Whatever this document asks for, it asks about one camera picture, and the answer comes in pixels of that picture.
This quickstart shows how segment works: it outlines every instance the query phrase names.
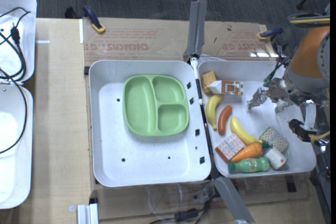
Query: toy banana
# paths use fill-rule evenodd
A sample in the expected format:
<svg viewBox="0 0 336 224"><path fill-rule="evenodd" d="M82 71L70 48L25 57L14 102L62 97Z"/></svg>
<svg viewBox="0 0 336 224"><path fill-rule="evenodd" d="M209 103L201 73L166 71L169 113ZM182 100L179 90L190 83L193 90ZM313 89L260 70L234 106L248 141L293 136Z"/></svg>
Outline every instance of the toy banana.
<svg viewBox="0 0 336 224"><path fill-rule="evenodd" d="M212 129L216 130L216 108L219 102L222 100L223 96L221 94L215 94L209 98L205 105L205 115L208 122L212 125Z"/></svg>
<svg viewBox="0 0 336 224"><path fill-rule="evenodd" d="M230 128L231 131L234 132L245 145L250 145L256 142L260 144L262 143L262 140L258 140L253 135L247 133L238 120L233 116L230 119Z"/></svg>

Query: small box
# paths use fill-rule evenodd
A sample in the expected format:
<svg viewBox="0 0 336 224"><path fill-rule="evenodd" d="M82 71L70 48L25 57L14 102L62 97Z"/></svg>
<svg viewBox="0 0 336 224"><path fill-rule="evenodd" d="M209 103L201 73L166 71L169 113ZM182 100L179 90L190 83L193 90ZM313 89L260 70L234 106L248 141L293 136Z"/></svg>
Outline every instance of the small box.
<svg viewBox="0 0 336 224"><path fill-rule="evenodd" d="M243 83L239 81L216 80L207 88L214 94L243 95Z"/></svg>
<svg viewBox="0 0 336 224"><path fill-rule="evenodd" d="M239 137L235 133L231 133L215 148L215 151L224 161L229 162L244 147L245 144L239 139Z"/></svg>

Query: small green bottle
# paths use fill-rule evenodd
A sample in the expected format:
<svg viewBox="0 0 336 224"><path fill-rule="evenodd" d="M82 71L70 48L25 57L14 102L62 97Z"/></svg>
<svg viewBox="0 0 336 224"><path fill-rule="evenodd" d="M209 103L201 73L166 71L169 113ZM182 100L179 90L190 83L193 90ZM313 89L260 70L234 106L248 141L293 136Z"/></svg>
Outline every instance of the small green bottle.
<svg viewBox="0 0 336 224"><path fill-rule="evenodd" d="M243 172L243 173L254 173L254 172L265 172L269 168L269 160L266 157L260 158L247 158L242 159L238 163L228 163L229 173L232 172Z"/></svg>

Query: white surface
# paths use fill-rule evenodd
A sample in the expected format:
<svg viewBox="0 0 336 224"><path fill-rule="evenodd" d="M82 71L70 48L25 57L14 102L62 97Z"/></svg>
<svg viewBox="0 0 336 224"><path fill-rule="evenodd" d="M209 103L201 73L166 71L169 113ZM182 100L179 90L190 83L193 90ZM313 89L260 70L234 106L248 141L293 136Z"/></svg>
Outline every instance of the white surface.
<svg viewBox="0 0 336 224"><path fill-rule="evenodd" d="M16 7L30 11L19 24L20 47L26 59L27 71L22 81L34 73L35 67L35 23L36 0L1 0L0 15ZM0 31L8 37L13 24L16 25L25 12L17 9L8 15L0 17ZM0 66L8 74L16 73L21 62L19 57L7 42L0 45ZM30 192L32 171L32 142L33 142L33 97L28 90L22 88L28 106L25 133L20 142L10 151L0 154L0 209L14 208L27 198ZM15 85L0 83L0 151L11 146L20 136L25 105L20 91Z"/></svg>
<svg viewBox="0 0 336 224"><path fill-rule="evenodd" d="M33 98L26 89L22 90L28 104L27 124L20 142L0 154L0 209L20 205L30 192ZM0 85L0 151L11 146L20 136L24 113L23 97L16 86Z"/></svg>
<svg viewBox="0 0 336 224"><path fill-rule="evenodd" d="M226 177L240 178L305 173L315 168L316 156L311 143L302 142L292 133L288 126L288 122L292 119L304 121L298 106L289 106L283 112L275 113L276 104L267 99L261 106L251 108L251 110L247 109L247 101L251 100L257 89L263 86L262 81L271 73L274 67L275 62L273 61L204 61L198 67L200 78L202 74L213 70L218 80L232 80L244 83L243 95L223 95L222 101L216 109L216 120L218 120L222 109L227 105L231 105L233 111L230 117L235 116L248 133L259 138L263 131L271 126L289 143L288 149L285 151L288 161L282 169L274 170L270 168L267 172L251 174L230 174L227 169L227 163L214 151L216 167ZM283 72L284 68L279 68L275 77L281 78ZM205 104L208 98L209 95L203 93L203 102ZM229 126L230 117L226 122L226 132L231 132ZM209 132L213 148L215 148L224 139L225 135L221 136L211 126L209 126Z"/></svg>
<svg viewBox="0 0 336 224"><path fill-rule="evenodd" d="M35 23L36 23L36 0L1 0L0 3L0 15L9 12L16 7L22 7L27 11L30 11L25 17L21 19L18 24L18 30L20 33L20 47L26 59L27 72L23 80L27 80L34 73L35 63ZM16 25L18 19L25 12L21 9L17 9L8 15L0 17L0 30L1 33L8 37L11 34L11 28L13 23ZM1 68L8 74L14 74L21 67L19 57L7 42L0 45L0 65Z"/></svg>
<svg viewBox="0 0 336 224"><path fill-rule="evenodd" d="M122 92L126 79L136 74L173 76L182 83L187 99L194 99L193 104L188 103L190 121L182 133L147 137L128 130ZM208 177L211 163L190 65L182 61L101 60L91 66L89 79L93 170L97 181L107 187L121 187L194 182Z"/></svg>

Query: clamp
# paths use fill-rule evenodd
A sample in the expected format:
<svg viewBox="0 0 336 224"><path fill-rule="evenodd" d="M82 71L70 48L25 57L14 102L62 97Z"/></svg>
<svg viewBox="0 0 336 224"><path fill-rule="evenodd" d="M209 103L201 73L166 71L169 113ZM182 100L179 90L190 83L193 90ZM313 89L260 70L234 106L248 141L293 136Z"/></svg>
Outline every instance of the clamp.
<svg viewBox="0 0 336 224"><path fill-rule="evenodd" d="M89 8L88 6L84 6L83 11L84 11L85 16L88 16L90 18L92 22L92 27L94 28L94 30L96 30L100 34L103 33L105 31L105 26L99 22L93 10Z"/></svg>
<svg viewBox="0 0 336 224"><path fill-rule="evenodd" d="M259 32L257 34L257 38L259 40L266 40L268 39L268 37L272 37L272 36L276 36L278 34L282 34L283 29L282 28L274 28L274 29L270 29L268 31L265 32Z"/></svg>

